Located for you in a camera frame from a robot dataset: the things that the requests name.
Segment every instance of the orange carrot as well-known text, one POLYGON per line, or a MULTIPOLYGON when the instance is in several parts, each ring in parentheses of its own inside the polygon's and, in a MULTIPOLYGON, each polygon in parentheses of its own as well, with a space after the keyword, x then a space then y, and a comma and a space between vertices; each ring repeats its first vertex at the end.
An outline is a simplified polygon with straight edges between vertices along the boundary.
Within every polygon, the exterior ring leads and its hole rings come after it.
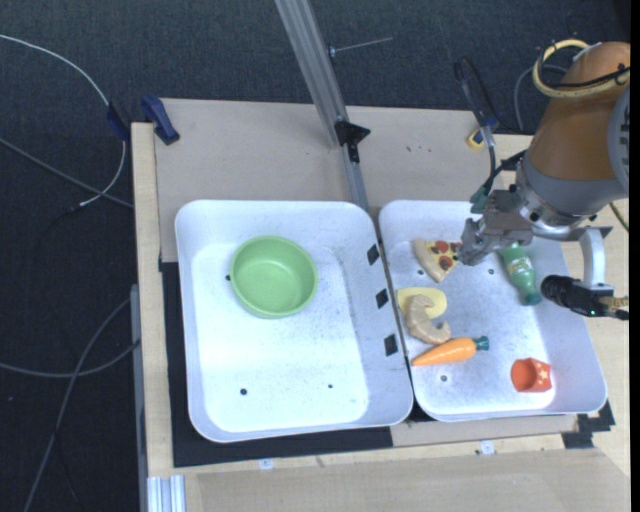
POLYGON ((411 365, 426 366, 465 361, 473 357, 478 350, 489 350, 489 340, 486 336, 477 339, 454 338, 419 355, 411 361, 411 365))

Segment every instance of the toy pizza slice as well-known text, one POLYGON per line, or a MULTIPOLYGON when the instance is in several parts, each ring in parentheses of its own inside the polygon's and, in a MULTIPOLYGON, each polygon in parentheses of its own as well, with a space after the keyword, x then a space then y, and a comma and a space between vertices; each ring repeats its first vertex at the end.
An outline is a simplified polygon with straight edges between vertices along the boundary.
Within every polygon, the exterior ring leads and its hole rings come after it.
POLYGON ((462 243, 418 238, 412 246, 420 265, 435 282, 440 283, 458 264, 457 252, 462 243))

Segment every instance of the table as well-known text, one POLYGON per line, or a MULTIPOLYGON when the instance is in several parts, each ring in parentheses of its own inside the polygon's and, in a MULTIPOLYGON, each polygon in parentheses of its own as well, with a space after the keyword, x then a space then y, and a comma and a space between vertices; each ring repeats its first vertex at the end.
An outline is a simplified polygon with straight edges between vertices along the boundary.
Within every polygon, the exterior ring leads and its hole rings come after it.
MULTIPOLYGON (((594 448, 565 449, 561 434, 579 432, 576 415, 536 416, 401 423, 391 427, 389 449, 176 468, 159 260, 177 259, 177 209, 199 197, 348 200, 348 193, 340 154, 324 145, 313 105, 163 101, 182 135, 182 152, 169 152, 153 125, 132 125, 141 477, 152 489, 150 510, 158 510, 160 499, 154 486, 166 487, 171 477, 174 499, 184 490, 189 512, 405 510, 425 503, 445 510, 630 507, 628 323, 612 319, 588 324, 617 423, 613 432, 595 435, 594 448), (179 179, 166 176, 176 167, 179 179)), ((486 177, 486 152, 465 144, 474 128, 469 112, 350 107, 349 116, 372 130, 360 155, 374 218, 393 199, 467 200, 486 177)), ((530 138, 496 141, 504 158, 525 149, 530 138)), ((628 212, 628 203, 622 208, 628 212)), ((599 217, 602 225, 617 222, 608 210, 599 217)), ((605 239, 607 278, 618 295, 628 294, 628 235, 621 231, 605 239)), ((574 245, 563 249, 579 277, 581 254, 574 245)))

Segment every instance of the green circle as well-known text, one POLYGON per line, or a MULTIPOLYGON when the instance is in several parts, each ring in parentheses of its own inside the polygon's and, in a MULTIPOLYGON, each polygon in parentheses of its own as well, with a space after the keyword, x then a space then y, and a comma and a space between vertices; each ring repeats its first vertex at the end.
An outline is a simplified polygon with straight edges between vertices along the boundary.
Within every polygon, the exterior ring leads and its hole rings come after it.
POLYGON ((244 242, 231 260, 231 286, 240 303, 256 316, 281 318, 309 304, 318 273, 309 254, 278 236, 244 242))

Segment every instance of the green bottle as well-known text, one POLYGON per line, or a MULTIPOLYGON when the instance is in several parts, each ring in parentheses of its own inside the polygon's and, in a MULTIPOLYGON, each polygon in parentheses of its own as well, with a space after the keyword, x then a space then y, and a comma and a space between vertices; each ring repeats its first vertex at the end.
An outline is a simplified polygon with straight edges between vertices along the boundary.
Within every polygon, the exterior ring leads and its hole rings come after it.
POLYGON ((538 304, 542 296, 536 289, 536 273, 531 260, 518 242, 498 251, 511 282, 520 290, 527 306, 538 304))

